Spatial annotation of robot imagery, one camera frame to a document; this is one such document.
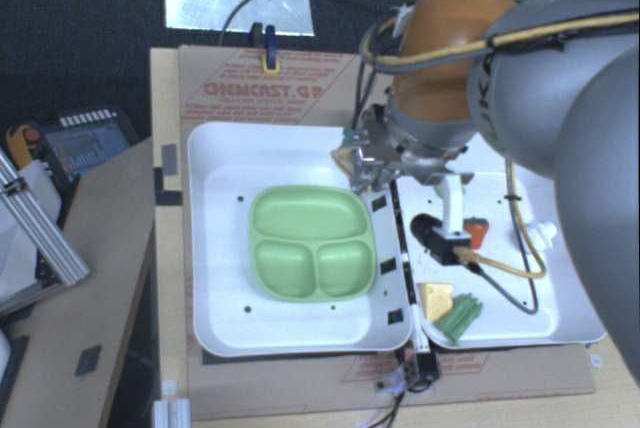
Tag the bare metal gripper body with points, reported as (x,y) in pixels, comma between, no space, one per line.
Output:
(415,161)

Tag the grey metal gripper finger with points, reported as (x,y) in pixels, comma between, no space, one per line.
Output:
(361,172)
(386,172)

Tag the brown toast slice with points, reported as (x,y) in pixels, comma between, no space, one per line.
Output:
(342,161)

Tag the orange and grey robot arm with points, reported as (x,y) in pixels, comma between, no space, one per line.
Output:
(550,116)

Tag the green divided plate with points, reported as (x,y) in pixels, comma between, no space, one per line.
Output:
(310,236)

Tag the thin black and white rod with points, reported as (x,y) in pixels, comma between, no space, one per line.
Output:
(406,256)

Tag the orange toy carrot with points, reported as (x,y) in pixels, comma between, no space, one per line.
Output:
(477,233)

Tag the brown cardboard board red print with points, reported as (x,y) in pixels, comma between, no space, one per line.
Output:
(280,91)

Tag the yellow cheese wedge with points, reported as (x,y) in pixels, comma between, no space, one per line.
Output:
(435,300)

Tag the green toy beans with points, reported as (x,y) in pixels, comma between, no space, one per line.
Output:
(461,318)

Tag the white plastic tray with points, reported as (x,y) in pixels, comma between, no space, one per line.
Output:
(520,316)
(225,306)

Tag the black cylinder on white bracket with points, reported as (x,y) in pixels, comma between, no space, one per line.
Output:
(444,243)

